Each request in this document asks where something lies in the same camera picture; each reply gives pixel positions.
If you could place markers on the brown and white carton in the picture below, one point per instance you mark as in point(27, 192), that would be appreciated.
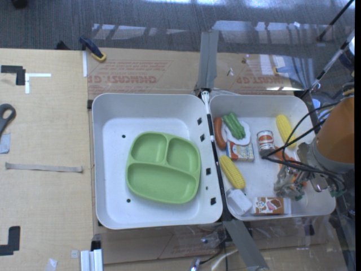
point(269, 206)

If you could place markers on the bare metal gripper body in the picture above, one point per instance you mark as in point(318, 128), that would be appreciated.
point(306, 157)

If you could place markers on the yellow toy corn cob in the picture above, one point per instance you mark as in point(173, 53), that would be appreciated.
point(285, 127)
point(232, 171)

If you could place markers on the green divided plate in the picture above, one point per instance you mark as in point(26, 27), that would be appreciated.
point(160, 179)

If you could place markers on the orange and white small can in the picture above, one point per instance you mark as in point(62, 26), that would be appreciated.
point(265, 141)

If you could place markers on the orange toy carrot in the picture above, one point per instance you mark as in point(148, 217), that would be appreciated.
point(283, 154)

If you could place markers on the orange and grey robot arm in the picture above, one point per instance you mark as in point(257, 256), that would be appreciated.
point(337, 131)

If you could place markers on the orange-red toy sausage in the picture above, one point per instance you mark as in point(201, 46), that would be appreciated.
point(219, 134)

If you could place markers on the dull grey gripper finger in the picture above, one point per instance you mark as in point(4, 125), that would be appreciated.
point(282, 183)
point(296, 188)

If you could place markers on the green asparagus on white base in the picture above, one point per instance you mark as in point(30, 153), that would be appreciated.
point(235, 127)

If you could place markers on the brown cardboard board red print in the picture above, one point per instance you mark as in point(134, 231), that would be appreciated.
point(135, 75)

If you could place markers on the white plastic tray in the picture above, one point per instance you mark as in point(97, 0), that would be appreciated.
point(112, 162)
point(262, 176)

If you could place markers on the white plastic bottle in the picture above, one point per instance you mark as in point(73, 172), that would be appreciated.
point(239, 201)

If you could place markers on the orange and white small carton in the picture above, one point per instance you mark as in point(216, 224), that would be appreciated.
point(241, 152)

